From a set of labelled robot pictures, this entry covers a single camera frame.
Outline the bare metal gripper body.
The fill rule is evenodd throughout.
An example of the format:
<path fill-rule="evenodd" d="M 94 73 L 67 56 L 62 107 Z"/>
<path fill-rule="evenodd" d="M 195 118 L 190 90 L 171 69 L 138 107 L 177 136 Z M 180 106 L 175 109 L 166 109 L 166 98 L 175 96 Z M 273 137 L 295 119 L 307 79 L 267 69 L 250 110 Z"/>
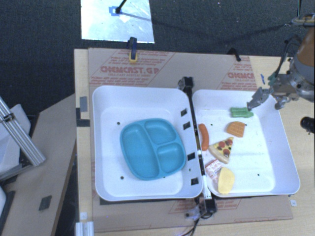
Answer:
<path fill-rule="evenodd" d="M 314 81 L 299 74 L 275 74 L 269 76 L 269 86 L 275 98 L 285 100 L 315 99 Z"/>

